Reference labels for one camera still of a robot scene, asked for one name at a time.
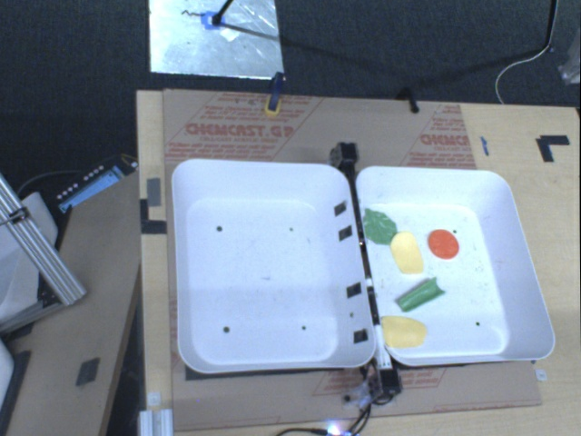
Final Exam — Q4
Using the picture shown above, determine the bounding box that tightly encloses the white plastic tray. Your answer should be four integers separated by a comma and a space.
355, 165, 556, 367
171, 158, 378, 375

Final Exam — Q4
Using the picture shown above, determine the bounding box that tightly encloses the thin black and white rod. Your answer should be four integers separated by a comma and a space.
344, 163, 391, 372

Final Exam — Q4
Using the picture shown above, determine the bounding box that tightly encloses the green toy lettuce leaf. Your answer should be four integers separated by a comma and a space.
363, 208, 399, 246

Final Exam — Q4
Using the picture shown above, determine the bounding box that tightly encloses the brown cardboard board red print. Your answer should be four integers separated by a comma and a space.
162, 88, 544, 431

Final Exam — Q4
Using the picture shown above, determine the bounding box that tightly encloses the yellow oval toy food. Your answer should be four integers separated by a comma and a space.
389, 231, 425, 275
380, 315, 428, 349

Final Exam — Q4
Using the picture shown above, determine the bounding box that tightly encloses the orange round toy slice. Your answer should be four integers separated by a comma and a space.
428, 229, 460, 260

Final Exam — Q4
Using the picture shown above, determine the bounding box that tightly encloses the green toy celery stick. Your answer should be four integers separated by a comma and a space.
397, 276, 445, 313

